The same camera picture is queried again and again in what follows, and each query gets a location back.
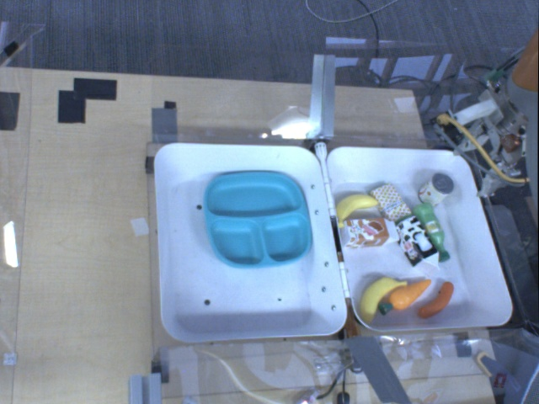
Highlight blue divided plate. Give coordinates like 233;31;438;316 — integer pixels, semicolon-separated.
203;170;313;268

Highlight white can with grey lid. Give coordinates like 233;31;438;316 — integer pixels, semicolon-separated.
418;172;456;207

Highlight white plastic tray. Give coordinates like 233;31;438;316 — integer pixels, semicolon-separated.
153;142;349;344
326;146;514;334

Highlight orange carrot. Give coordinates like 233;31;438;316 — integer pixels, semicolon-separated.
377;279;433;316

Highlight brown and white carton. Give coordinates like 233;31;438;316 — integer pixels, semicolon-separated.
343;216;399;250

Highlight green bottle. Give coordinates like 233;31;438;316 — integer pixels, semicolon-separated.
411;202;451;263

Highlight yellow patterned packet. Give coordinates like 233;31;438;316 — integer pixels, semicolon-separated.
369;182;413;222

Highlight orange sausage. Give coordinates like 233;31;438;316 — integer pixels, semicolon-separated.
417;281;456;320

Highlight black and white cow carton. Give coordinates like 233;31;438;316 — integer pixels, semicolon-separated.
395;213;441;268

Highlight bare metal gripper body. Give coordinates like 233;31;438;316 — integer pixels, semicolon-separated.
483;90;528;164

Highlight yellow banana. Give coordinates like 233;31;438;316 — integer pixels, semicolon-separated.
335;194;381;229
359;276;408;324

